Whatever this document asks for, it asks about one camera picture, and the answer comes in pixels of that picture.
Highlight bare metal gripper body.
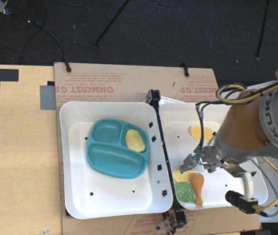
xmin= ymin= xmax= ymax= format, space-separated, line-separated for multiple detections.
xmin=195 ymin=145 xmax=228 ymax=174

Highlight yellow round toy slice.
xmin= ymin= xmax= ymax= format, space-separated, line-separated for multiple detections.
xmin=172 ymin=165 xmax=195 ymax=183

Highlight brown toy chicken drumstick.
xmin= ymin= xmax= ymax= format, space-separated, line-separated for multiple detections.
xmin=189 ymin=172 xmax=205 ymax=206

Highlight green toy lettuce leaf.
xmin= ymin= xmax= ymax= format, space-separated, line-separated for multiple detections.
xmin=175 ymin=181 xmax=197 ymax=204

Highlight yellow oval toy slice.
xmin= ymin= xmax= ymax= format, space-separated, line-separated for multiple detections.
xmin=125 ymin=129 xmax=146 ymax=153
xmin=189 ymin=125 xmax=214 ymax=142

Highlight thin black rod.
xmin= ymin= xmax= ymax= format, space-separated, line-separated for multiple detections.
xmin=151 ymin=98 xmax=184 ymax=214

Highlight white plastic tray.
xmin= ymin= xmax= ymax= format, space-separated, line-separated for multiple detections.
xmin=159 ymin=102 xmax=269 ymax=211
xmin=59 ymin=101 xmax=174 ymax=219

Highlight white printed paper label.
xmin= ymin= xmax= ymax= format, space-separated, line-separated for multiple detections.
xmin=160 ymin=95 xmax=186 ymax=105

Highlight blue divided plate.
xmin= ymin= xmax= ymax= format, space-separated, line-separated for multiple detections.
xmin=86 ymin=118 xmax=150 ymax=180

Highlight brown cardboard board red print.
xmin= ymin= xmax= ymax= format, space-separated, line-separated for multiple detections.
xmin=53 ymin=62 xmax=263 ymax=235

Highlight black block with thin wires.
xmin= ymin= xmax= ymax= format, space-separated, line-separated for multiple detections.
xmin=173 ymin=210 xmax=187 ymax=229
xmin=146 ymin=89 xmax=161 ymax=105

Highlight black cylinder on white bracket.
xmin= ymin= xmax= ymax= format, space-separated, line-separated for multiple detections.
xmin=225 ymin=171 xmax=259 ymax=214

